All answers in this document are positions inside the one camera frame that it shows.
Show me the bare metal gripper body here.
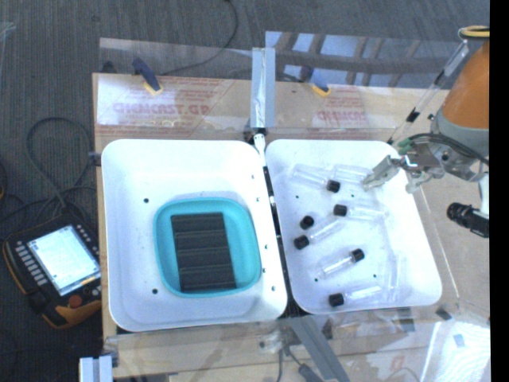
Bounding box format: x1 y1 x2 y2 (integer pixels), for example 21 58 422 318
399 138 484 183

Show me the clear plastic bottle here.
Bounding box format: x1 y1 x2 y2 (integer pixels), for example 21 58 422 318
334 164 374 184

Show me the brown cardboard board red print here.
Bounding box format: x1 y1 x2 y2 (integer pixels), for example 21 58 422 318
91 72 491 376

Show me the white plastic tray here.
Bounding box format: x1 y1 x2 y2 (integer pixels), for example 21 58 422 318
264 138 444 315
100 138 289 333

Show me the turquoise plastic bowl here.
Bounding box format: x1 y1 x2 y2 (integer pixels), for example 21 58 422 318
153 197 263 298

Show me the black ribbed block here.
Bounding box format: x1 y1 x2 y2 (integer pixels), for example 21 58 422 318
170 212 238 293

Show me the black cylinder on white bracket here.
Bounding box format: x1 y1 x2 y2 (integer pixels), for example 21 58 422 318
445 172 491 239

